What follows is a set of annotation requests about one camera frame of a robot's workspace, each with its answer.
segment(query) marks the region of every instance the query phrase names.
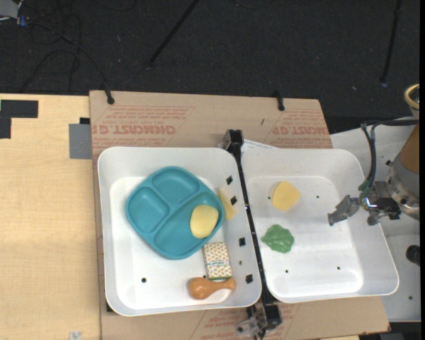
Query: gray bracket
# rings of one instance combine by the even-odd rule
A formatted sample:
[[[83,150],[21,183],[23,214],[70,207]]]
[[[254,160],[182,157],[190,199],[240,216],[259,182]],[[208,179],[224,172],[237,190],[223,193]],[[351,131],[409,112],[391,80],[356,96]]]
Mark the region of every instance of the gray bracket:
[[[18,4],[12,0],[0,0],[0,16],[17,19]]]
[[[360,206],[361,204],[359,203],[358,198],[351,198],[349,195],[346,195],[345,198],[335,207],[336,211],[327,215],[329,224],[334,225],[334,223],[345,220],[356,214]]]
[[[236,335],[244,338],[253,339],[258,333],[264,331],[268,326],[264,308],[255,311],[248,319],[241,321],[235,326]]]

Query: cardboard box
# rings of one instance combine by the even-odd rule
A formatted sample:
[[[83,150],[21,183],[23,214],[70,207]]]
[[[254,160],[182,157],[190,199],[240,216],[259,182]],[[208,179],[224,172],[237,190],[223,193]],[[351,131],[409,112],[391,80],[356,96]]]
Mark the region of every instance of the cardboard box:
[[[113,146],[217,147],[227,130],[274,147],[332,148],[318,100],[205,96],[177,93],[90,93],[93,174],[96,197],[98,272],[103,339],[239,339],[236,325],[244,308],[123,317],[108,312],[104,295],[101,205],[97,159]],[[303,340],[386,332],[387,316],[379,297],[279,304],[283,323],[265,340]]]

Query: orange plastic drumstick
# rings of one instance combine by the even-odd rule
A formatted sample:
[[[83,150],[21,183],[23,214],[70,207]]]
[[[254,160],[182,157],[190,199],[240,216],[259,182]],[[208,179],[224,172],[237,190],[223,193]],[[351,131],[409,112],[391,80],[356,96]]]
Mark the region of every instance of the orange plastic drumstick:
[[[204,300],[217,290],[221,290],[223,288],[228,288],[230,290],[234,290],[236,288],[236,283],[233,277],[222,282],[215,280],[211,281],[204,277],[195,277],[189,281],[189,293],[197,300]]]

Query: divided plate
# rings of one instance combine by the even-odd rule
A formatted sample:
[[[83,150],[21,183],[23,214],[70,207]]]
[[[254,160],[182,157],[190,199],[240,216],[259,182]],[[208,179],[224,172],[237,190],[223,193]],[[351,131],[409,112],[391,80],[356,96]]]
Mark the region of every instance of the divided plate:
[[[191,231],[191,213],[198,205],[214,207],[219,218],[206,238]],[[126,201],[126,216],[135,231],[162,256],[184,259],[199,250],[224,222],[217,195],[190,172],[168,166],[151,174]]]

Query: dark floor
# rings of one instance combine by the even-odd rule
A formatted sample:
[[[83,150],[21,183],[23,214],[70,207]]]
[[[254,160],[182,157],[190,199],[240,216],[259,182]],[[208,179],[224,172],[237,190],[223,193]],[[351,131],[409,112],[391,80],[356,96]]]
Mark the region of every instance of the dark floor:
[[[102,83],[236,96],[278,90],[319,99],[330,132],[410,115],[403,93],[419,83],[420,0],[401,0],[400,9],[397,0],[200,0],[146,70],[193,1],[25,0],[28,26],[0,22],[0,93],[84,95]]]

